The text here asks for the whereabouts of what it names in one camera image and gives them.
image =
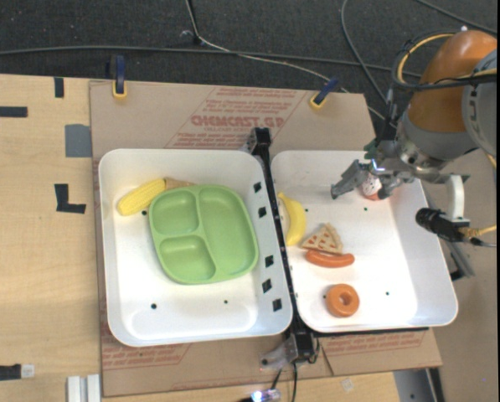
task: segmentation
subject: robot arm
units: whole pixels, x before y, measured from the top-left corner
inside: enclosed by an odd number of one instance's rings
[[[402,77],[406,60],[435,39],[446,39],[426,67],[419,84]],[[453,160],[479,147],[497,159],[497,40],[479,31],[436,33],[409,43],[393,67],[394,83],[412,90],[410,103],[397,115],[392,90],[383,130],[364,149],[367,163],[355,161],[331,187],[332,198],[360,186],[368,175],[379,179],[378,198],[390,196],[415,178],[446,183],[451,194],[447,213],[422,209],[416,216],[424,228],[452,242],[480,243],[463,219],[463,182],[468,176],[444,173]]]

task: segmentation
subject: yellow cable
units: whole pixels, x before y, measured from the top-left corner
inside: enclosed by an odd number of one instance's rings
[[[488,232],[493,232],[497,230],[497,225],[487,226],[486,228],[459,228],[467,238],[480,237],[481,235],[487,234]]]
[[[497,160],[489,153],[487,153],[486,156],[488,161],[492,164],[492,167],[494,167],[497,170]]]
[[[402,60],[399,62],[399,65],[397,67],[397,78],[400,80],[400,82],[405,82],[404,77],[402,76],[402,70],[404,69],[404,66],[406,64],[406,60],[421,46],[424,44],[427,44],[431,42],[432,40],[437,40],[437,39],[443,39],[445,37],[451,37],[454,36],[455,33],[442,33],[442,34],[435,34],[433,36],[430,36],[426,39],[421,40],[419,43],[415,44],[405,55],[402,57]],[[488,69],[488,70],[482,70],[478,71],[476,73],[473,73],[471,75],[464,75],[457,77],[457,79],[467,79],[471,77],[478,77],[478,76],[484,76],[484,75],[496,75],[497,74],[497,68],[494,69]]]
[[[444,37],[451,37],[454,36],[454,33],[442,33],[442,34],[435,34],[434,36],[430,36],[424,40],[421,40],[418,44],[416,44],[412,49],[410,49],[404,57],[402,57],[402,60],[399,62],[399,66],[397,68],[397,77],[401,82],[404,82],[404,78],[402,77],[402,69],[404,68],[404,65],[406,64],[406,60],[412,55],[420,46],[427,44],[431,42],[432,40],[437,40],[437,39],[442,39]]]

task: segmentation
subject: black carpet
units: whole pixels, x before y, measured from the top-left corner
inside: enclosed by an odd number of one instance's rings
[[[497,35],[497,0],[189,1],[195,25],[186,0],[0,0],[0,73],[104,78],[106,63],[123,54],[129,80],[318,90],[323,78],[337,77],[338,90],[363,93],[371,108],[384,112],[386,69],[405,41],[463,25]],[[280,55],[275,60],[316,73],[204,52],[215,48],[197,39],[196,29],[211,44]],[[47,50],[91,45],[101,49]],[[407,70],[422,73],[438,45],[419,52]],[[10,52],[38,48],[44,50]]]

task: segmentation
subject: toy donut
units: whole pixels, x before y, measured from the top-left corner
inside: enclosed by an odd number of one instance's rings
[[[326,307],[336,317],[350,317],[359,308],[358,293],[350,285],[335,285],[326,294]]]
[[[353,264],[355,258],[352,253],[345,253],[343,255],[331,255],[323,253],[319,250],[308,250],[306,259],[312,264],[325,266],[326,268],[340,268]]]

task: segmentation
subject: green plate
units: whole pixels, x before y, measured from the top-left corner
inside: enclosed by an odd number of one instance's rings
[[[244,201],[225,186],[202,184],[164,191],[149,207],[149,224],[162,268],[179,283],[239,277],[259,259]]]

